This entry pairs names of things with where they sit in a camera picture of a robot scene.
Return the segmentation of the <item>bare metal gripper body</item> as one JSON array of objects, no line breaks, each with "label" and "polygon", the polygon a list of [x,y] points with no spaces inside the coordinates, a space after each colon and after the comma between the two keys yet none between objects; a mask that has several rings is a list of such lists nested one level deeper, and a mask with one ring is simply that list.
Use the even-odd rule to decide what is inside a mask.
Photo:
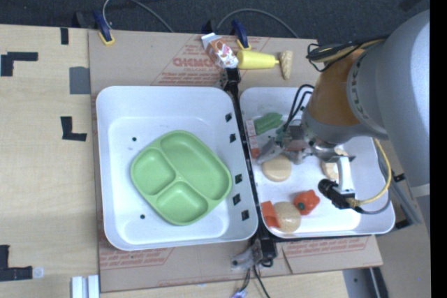
[{"label": "bare metal gripper body", "polygon": [[315,156],[322,161],[337,160],[336,144],[316,137],[311,129],[301,124],[289,124],[287,128],[280,128],[278,143],[287,157],[288,151],[307,149],[309,156]]}]

